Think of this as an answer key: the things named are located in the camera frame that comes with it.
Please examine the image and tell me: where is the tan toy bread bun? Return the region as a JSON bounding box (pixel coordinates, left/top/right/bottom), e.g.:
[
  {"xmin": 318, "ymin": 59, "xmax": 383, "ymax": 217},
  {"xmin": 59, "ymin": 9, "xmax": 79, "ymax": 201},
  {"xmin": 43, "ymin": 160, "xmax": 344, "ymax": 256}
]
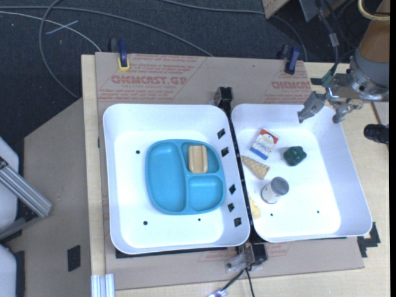
[{"xmin": 187, "ymin": 144, "xmax": 209, "ymax": 174}]

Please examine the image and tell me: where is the pale yellow toy food piece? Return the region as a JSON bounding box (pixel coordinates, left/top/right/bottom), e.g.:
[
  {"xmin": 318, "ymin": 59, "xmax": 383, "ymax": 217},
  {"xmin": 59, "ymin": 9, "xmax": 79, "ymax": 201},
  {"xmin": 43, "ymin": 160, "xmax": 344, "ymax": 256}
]
[{"xmin": 248, "ymin": 194, "xmax": 262, "ymax": 220}]

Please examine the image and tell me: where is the white red blue carton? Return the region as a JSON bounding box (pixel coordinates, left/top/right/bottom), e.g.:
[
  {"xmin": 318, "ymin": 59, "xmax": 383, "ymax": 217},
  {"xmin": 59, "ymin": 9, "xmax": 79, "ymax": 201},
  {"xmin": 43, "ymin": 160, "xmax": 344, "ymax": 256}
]
[{"xmin": 249, "ymin": 127, "xmax": 280, "ymax": 161}]

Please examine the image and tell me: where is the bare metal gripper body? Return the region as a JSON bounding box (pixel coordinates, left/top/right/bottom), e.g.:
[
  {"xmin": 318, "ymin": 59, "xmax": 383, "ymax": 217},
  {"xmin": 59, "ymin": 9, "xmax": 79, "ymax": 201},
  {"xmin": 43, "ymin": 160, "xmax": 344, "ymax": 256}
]
[{"xmin": 324, "ymin": 69, "xmax": 390, "ymax": 108}]

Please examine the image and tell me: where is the brown cardboard board red print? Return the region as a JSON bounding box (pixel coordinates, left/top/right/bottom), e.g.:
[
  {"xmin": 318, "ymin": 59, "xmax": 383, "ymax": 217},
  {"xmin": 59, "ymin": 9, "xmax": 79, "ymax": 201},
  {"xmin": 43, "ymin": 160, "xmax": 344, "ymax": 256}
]
[{"xmin": 94, "ymin": 51, "xmax": 366, "ymax": 291}]

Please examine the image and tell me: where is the thin black rod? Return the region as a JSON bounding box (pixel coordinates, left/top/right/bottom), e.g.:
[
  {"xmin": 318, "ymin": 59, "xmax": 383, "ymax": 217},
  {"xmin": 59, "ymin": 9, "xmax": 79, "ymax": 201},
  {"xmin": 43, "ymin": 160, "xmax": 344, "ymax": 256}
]
[{"xmin": 225, "ymin": 103, "xmax": 255, "ymax": 244}]

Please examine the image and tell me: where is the white can with grey lid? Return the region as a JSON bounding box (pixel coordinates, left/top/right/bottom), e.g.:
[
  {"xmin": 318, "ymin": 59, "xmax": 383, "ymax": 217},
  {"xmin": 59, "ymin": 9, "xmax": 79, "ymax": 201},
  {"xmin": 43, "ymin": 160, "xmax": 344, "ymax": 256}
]
[{"xmin": 260, "ymin": 176, "xmax": 290, "ymax": 205}]

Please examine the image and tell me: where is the white plastic tray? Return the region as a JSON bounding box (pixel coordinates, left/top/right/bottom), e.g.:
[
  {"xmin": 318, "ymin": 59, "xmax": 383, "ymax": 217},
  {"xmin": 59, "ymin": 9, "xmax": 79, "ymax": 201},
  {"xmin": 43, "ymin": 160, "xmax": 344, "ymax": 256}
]
[
  {"xmin": 102, "ymin": 103, "xmax": 251, "ymax": 255},
  {"xmin": 230, "ymin": 103, "xmax": 373, "ymax": 244}
]

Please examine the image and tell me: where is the blue divided plate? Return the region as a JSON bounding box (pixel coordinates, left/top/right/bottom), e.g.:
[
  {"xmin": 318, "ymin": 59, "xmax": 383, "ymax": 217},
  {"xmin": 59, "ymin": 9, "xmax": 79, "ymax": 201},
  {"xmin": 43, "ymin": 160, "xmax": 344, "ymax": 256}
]
[{"xmin": 144, "ymin": 139, "xmax": 226, "ymax": 216}]

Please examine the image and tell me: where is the black cylinder on white bracket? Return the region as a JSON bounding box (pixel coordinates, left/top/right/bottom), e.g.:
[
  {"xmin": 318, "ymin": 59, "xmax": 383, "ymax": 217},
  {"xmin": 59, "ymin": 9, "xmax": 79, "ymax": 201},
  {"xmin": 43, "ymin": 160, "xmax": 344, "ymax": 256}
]
[{"xmin": 363, "ymin": 123, "xmax": 390, "ymax": 144}]

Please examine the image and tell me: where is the yellow toy cheese wedge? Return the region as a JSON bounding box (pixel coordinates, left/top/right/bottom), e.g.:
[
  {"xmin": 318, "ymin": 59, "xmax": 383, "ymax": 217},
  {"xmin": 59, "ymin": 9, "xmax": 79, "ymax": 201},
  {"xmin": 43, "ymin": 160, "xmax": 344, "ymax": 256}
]
[{"xmin": 241, "ymin": 155, "xmax": 270, "ymax": 180}]

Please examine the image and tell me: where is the dark green toy vegetable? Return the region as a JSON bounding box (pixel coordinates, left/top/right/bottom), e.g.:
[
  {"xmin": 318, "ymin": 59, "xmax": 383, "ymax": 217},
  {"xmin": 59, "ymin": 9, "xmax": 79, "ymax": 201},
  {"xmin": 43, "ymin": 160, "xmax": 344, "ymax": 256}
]
[{"xmin": 282, "ymin": 145, "xmax": 308, "ymax": 168}]

